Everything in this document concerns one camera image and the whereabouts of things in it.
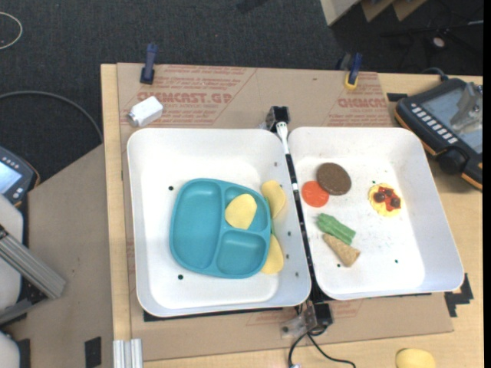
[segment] teal divided plate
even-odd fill
[[[247,230],[225,220],[226,206],[241,194],[256,204]],[[180,189],[170,222],[170,251],[183,267],[222,278],[247,278],[266,261],[271,217],[256,191],[217,179],[193,179]]]

